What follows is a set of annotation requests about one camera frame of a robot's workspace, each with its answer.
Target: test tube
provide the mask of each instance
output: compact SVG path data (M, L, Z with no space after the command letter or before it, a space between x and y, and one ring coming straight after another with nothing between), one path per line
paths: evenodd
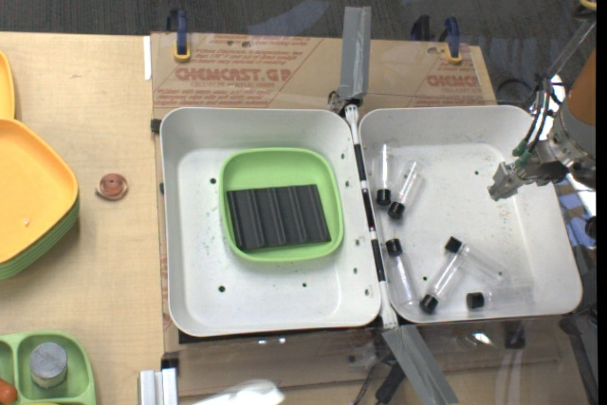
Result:
M533 284L529 282L497 285L466 296L466 305L470 311L508 309L530 304L533 304Z
M402 218L407 205L413 199L414 193L421 182L416 160L409 160L404 164L398 182L400 184L398 195L388 209L388 215L392 219Z
M390 290L395 297L395 303L399 305L412 305L419 301L419 294L415 288L411 263L407 254L403 251L398 238L386 242L388 259L386 269L388 270L388 282Z
M376 202L379 206L389 206L392 202L392 186L397 176L395 157L387 144L381 146L379 155L374 159L374 180L377 187Z
M447 260L431 279L426 295L419 302L420 308L428 314L434 312L439 301L447 298L466 271L488 279L494 285L506 280L507 272L504 267L457 238L449 239L445 251Z

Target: black cap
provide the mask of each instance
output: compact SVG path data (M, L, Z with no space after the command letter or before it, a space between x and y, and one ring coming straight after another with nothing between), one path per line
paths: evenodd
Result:
M451 237L445 245L445 250L450 251L451 253L457 253L459 249L462 247L462 242L460 242L457 238Z
M402 218L402 213L404 212L405 205L395 201L390 205L390 209L388 210L388 216L390 216L392 219L400 219Z
M400 240L398 238L388 240L386 242L386 249L388 250L388 255L391 257L397 257L402 253L402 245L400 245Z
M471 292L466 296L468 309L480 309L485 306L485 296L483 292Z
M424 298L419 301L419 307L421 310L428 314L432 314L438 305L438 301L430 294L426 294Z
M388 206L390 204L390 190L379 189L377 190L377 203L379 206Z

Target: robotic hand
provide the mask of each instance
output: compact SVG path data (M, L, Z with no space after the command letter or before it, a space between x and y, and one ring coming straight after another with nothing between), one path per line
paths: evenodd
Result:
M586 17L589 20L580 27L571 46L565 49L557 63L564 64L571 56L572 49L596 24L596 0L580 0L580 3L587 10L593 10L595 15ZM556 113L549 110L553 97L551 78L546 76L543 79L537 93L531 127L512 151L517 159L509 164L500 162L493 176L493 185L489 186L488 191L496 201L511 197L525 184L544 186L550 182L560 182L567 174L593 190L597 188L597 49L592 51ZM549 116L554 117L552 128L546 139L540 140Z

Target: table surface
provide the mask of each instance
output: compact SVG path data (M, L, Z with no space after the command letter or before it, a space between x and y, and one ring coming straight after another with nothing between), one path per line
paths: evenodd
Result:
M41 329L71 334L90 357L97 400L105 405L137 403L138 373L157 370L165 350L153 100L142 39L0 32L17 119L72 168L81 202L78 222L57 245L0 281L0 335ZM122 200L96 195L108 173L128 181ZM567 358L570 351L559 348L559 354ZM575 378L574 359L559 363L559 373ZM538 370L535 379L549 383L552 368ZM475 388L473 378L458 379ZM577 377L561 396L583 396L580 386ZM287 403L318 402L328 393L336 403L349 403L359 387L296 390ZM411 387L403 396L416 403Z

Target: green bowl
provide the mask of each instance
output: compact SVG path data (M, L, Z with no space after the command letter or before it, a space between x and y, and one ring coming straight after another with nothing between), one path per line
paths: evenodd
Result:
M314 184L330 234L328 242L242 251L236 245L228 192ZM335 251L343 239L340 193L329 163L316 152L297 148L249 149L231 155L219 175L219 206L224 232L234 252L253 262L300 262Z
M61 345L67 353L65 381L52 388L41 388L31 379L29 356L43 342ZM0 377L12 384L19 397L15 405L51 402L96 405L95 380L90 360L82 345L72 336L53 330L0 336Z

